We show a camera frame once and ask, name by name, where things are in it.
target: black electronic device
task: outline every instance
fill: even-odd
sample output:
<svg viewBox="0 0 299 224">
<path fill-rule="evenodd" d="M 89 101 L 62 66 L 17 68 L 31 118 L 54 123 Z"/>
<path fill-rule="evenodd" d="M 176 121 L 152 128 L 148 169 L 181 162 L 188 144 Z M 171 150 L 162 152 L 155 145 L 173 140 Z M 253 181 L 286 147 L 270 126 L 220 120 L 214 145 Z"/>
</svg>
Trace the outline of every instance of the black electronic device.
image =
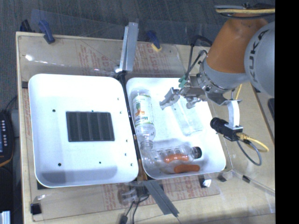
<svg viewBox="0 0 299 224">
<path fill-rule="evenodd" d="M 5 112 L 0 112 L 0 167 L 13 157 L 14 139 L 11 122 Z"/>
</svg>

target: black rectangle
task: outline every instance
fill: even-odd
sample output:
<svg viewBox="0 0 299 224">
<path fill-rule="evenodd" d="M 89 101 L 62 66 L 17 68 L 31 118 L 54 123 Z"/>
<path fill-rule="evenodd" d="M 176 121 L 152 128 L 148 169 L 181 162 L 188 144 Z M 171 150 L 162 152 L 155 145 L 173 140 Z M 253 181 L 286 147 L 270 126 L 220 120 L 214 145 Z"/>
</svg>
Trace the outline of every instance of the black rectangle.
<svg viewBox="0 0 299 224">
<path fill-rule="evenodd" d="M 114 141 L 109 112 L 66 112 L 69 142 Z"/>
</svg>

